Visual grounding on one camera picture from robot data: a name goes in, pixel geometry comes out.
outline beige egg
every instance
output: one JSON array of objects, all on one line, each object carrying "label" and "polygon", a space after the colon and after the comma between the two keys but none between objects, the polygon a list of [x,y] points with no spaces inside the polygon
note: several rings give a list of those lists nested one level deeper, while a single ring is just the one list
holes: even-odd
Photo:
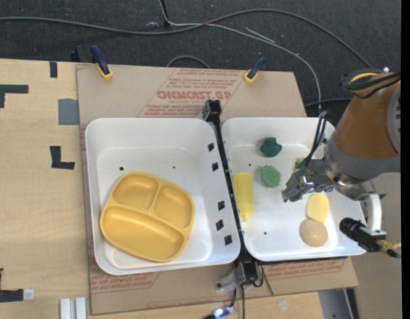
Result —
[{"label": "beige egg", "polygon": [[302,240],[311,247],[321,247],[328,239],[326,226],[313,219],[306,219],[299,226]]}]

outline white tray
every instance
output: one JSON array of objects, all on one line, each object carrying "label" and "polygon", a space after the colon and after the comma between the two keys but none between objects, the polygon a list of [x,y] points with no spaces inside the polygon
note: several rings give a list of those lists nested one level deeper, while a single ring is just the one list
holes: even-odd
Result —
[{"label": "white tray", "polygon": [[[94,254],[101,269],[134,274],[220,265],[237,258],[237,226],[217,140],[208,123],[195,118],[103,118],[89,123],[85,141]],[[194,200],[189,240],[173,261],[155,263],[133,257],[101,234],[100,214],[108,194],[116,180],[130,171],[166,179]]]},{"label": "white tray", "polygon": [[[249,222],[241,218],[241,226],[245,247],[258,260],[316,259],[365,252],[339,230],[339,222],[344,217],[365,223],[359,202],[351,201],[337,191],[326,194],[330,200],[330,212],[325,222],[329,239],[318,248],[306,245],[299,234],[300,223],[306,219],[306,202],[310,194],[297,202],[283,202],[281,191],[286,187],[295,161],[309,154],[317,123],[317,118],[231,118],[223,124],[222,136],[231,176],[245,171],[254,179],[254,211]],[[333,131],[333,126],[327,123],[326,138]],[[268,137],[275,137],[282,145],[282,151],[274,158],[265,157],[260,152],[263,139]],[[321,158],[322,154],[320,146],[313,158]],[[280,172],[278,187],[265,187],[260,180],[260,169],[266,164]]]}]

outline yellow divided plate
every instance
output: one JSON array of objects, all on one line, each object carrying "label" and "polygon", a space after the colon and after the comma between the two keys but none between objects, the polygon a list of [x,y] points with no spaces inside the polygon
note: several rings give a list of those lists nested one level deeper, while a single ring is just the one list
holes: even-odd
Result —
[{"label": "yellow divided plate", "polygon": [[154,175],[123,175],[100,217],[104,238],[142,259],[165,263],[181,254],[193,226],[195,207],[182,188]]}]

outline green toy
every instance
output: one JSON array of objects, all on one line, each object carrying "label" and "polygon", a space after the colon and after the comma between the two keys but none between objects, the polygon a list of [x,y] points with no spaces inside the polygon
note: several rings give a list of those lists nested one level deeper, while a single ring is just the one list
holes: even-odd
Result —
[{"label": "green toy", "polygon": [[278,187],[280,184],[280,172],[271,165],[266,165],[260,170],[262,182],[270,188]]},{"label": "green toy", "polygon": [[281,151],[282,146],[277,143],[274,137],[265,138],[264,144],[260,147],[260,151],[266,157],[274,157]]}]

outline blue clamp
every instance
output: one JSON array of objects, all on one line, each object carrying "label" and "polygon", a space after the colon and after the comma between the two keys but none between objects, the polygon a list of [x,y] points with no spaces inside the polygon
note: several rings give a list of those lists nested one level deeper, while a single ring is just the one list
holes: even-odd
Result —
[{"label": "blue clamp", "polygon": [[257,73],[261,67],[266,64],[266,59],[264,56],[260,57],[256,64],[250,69],[247,70],[243,76],[246,82],[253,82],[256,79]]},{"label": "blue clamp", "polygon": [[91,46],[91,53],[94,56],[98,66],[98,72],[103,76],[104,79],[109,79],[113,76],[113,71],[110,70],[110,67],[107,65],[104,55],[96,45]]}]

